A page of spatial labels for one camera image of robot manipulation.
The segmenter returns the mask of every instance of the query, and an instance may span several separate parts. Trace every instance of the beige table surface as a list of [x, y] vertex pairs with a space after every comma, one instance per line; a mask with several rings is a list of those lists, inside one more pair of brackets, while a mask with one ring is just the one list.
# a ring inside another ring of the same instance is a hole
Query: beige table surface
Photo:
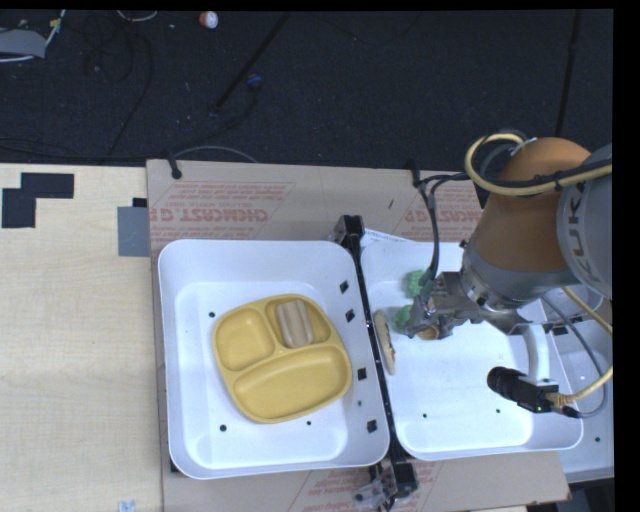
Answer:
[[75, 175], [72, 200], [37, 200], [35, 228], [0, 229], [0, 511], [160, 511], [151, 262], [119, 256], [117, 235], [145, 169], [0, 171], [0, 188]]

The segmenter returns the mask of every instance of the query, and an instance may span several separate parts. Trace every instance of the cardboard sheet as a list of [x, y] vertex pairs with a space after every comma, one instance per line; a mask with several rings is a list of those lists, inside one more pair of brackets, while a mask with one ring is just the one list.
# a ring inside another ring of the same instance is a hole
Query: cardboard sheet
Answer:
[[[432, 240], [431, 222], [406, 170], [325, 168], [165, 160], [147, 163], [162, 474], [167, 512], [312, 512], [357, 510], [351, 491], [367, 468], [297, 471], [193, 480], [171, 471], [157, 259], [182, 238], [326, 240], [342, 215], [361, 215], [366, 228], [417, 241]], [[480, 216], [471, 182], [437, 193], [443, 241], [468, 239]], [[399, 512], [447, 512], [564, 501], [568, 485], [556, 453], [413, 461], [419, 488]]]

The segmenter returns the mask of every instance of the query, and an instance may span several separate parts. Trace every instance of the dark background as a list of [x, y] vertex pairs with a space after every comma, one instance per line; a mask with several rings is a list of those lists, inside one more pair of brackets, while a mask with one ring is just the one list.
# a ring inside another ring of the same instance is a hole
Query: dark background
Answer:
[[[458, 171], [502, 128], [612, 142], [613, 9], [221, 11], [213, 30], [200, 12], [68, 10], [44, 59], [0, 54], [0, 161], [143, 166], [214, 146], [183, 158]], [[47, 37], [59, 14], [4, 9], [0, 28]], [[573, 490], [615, 508], [612, 481]]]

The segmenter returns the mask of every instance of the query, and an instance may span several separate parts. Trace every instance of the white tray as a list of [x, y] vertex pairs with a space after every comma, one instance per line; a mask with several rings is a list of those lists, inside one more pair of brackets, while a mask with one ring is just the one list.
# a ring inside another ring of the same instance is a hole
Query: white tray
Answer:
[[[486, 384], [495, 366], [528, 372], [526, 345], [520, 336], [503, 335], [490, 324], [456, 327], [443, 340], [409, 339], [392, 327], [402, 306], [411, 304], [405, 277], [424, 270], [433, 244], [386, 242], [368, 245], [362, 254], [371, 312], [383, 309], [391, 327], [396, 371], [385, 369], [398, 440], [414, 457], [452, 459], [575, 446], [583, 434], [581, 420], [555, 413], [532, 414], [491, 391]], [[462, 250], [440, 244], [439, 271], [458, 271]], [[558, 351], [550, 341], [550, 371], [560, 391], [570, 392]]]
[[[355, 265], [345, 249], [325, 241], [178, 240], [161, 252], [158, 274], [169, 451], [182, 473], [211, 479], [367, 466], [384, 457], [389, 430]], [[309, 297], [327, 313], [349, 355], [352, 385], [304, 417], [256, 423], [229, 395], [211, 333], [225, 312], [284, 293]]]

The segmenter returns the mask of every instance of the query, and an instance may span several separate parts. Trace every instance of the yellow plate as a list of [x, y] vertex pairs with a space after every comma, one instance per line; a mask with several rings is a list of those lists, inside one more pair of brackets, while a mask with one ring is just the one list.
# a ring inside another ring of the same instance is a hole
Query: yellow plate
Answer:
[[[276, 310], [295, 299], [304, 302], [313, 339], [289, 348]], [[351, 364], [340, 336], [320, 306], [302, 295], [267, 297], [225, 313], [214, 326], [212, 344], [235, 404], [257, 422], [304, 416], [351, 386]]]

